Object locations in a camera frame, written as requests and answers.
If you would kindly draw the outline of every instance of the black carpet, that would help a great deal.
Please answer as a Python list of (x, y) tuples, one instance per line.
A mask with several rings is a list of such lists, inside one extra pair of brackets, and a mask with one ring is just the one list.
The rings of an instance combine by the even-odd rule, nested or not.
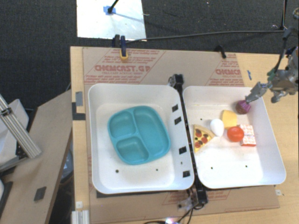
[[(229, 30), (271, 30), (281, 24), (284, 0), (142, 0), (147, 37)], [(288, 27), (299, 0), (288, 0)], [(0, 94), (35, 108), (70, 83), (70, 46), (111, 46), (77, 38), (76, 0), (0, 0)], [(282, 34), (229, 34), (128, 44), (130, 48), (278, 54)], [(288, 41), (292, 47), (296, 37)]]

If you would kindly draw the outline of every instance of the teal plate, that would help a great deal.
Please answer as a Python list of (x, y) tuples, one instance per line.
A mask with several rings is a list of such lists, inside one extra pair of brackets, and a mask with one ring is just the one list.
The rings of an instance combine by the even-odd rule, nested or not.
[(148, 106), (115, 113), (108, 132), (121, 160), (136, 165), (161, 158), (170, 149), (170, 138), (159, 114)]

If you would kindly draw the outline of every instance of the toy egg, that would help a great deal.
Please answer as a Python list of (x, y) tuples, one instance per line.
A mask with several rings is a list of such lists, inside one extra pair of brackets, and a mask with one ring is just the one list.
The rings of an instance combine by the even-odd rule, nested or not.
[(224, 132), (223, 121), (221, 119), (213, 119), (210, 123), (210, 129), (216, 136), (221, 137)]

